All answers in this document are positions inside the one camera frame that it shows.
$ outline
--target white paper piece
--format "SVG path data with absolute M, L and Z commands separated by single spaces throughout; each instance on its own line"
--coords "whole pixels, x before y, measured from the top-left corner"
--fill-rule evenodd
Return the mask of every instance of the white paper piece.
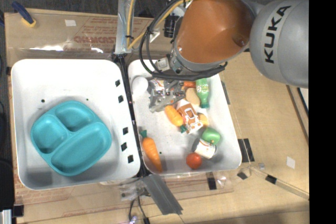
M 76 21 L 75 20 L 65 20 L 65 25 L 66 26 L 76 26 Z
M 287 157 L 286 164 L 287 164 L 287 166 L 289 166 L 290 168 L 295 169 L 295 160 L 292 159 L 291 157 Z

